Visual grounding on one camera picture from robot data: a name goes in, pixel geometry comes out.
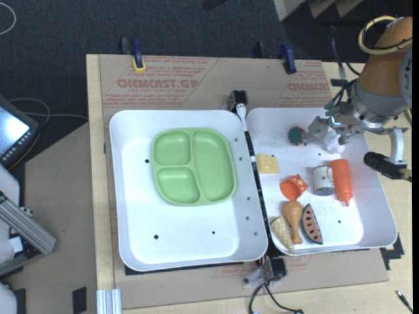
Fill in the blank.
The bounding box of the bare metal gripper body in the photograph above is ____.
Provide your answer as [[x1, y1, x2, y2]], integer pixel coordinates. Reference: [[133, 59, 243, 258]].
[[328, 107, 389, 137]]

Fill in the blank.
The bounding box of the white lumpy toy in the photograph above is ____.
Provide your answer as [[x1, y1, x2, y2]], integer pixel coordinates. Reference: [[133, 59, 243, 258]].
[[326, 132, 346, 155]]

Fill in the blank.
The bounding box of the orange squeeze bottle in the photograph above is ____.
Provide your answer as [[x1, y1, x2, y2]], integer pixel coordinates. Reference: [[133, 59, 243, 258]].
[[327, 158, 353, 207]]

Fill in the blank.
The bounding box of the small white printed can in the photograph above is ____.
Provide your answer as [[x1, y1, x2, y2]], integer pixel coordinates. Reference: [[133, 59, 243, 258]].
[[311, 165, 336, 197]]

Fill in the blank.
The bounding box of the yellow cheese wedge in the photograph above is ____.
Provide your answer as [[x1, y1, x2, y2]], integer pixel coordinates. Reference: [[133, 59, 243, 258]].
[[255, 152, 281, 175]]

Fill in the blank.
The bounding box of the thin black and white rod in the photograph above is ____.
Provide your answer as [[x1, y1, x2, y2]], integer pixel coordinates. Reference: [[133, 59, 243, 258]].
[[236, 103, 273, 258]]

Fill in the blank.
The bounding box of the white plastic tray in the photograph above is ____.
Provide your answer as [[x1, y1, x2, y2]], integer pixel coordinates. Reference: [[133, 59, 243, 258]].
[[109, 109, 270, 272], [245, 107, 399, 256]]

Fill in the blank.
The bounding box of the brown chicken drumstick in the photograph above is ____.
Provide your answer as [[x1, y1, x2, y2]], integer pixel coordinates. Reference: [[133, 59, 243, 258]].
[[282, 200, 304, 245]]

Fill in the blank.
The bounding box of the watermelon slice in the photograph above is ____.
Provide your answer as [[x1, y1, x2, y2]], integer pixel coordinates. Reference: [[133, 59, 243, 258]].
[[300, 203, 324, 245]]

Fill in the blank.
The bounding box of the cream ice cream cone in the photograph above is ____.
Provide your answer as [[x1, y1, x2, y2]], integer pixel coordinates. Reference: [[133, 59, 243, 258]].
[[270, 215, 295, 252]]

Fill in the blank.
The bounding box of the green divided plate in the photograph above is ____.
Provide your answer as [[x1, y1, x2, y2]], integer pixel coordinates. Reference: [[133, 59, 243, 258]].
[[151, 127, 238, 207]]

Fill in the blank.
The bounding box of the brown cardboard board red print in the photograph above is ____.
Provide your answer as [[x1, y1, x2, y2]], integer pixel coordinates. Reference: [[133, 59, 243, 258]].
[[98, 54, 390, 309]]

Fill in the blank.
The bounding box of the black cylinder on white bracket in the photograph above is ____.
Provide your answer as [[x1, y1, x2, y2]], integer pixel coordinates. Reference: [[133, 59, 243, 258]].
[[363, 126, 412, 182]]

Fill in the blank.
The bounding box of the black block with thin wires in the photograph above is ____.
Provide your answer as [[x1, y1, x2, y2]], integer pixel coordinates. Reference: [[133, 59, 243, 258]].
[[242, 256, 289, 289], [225, 90, 248, 110]]

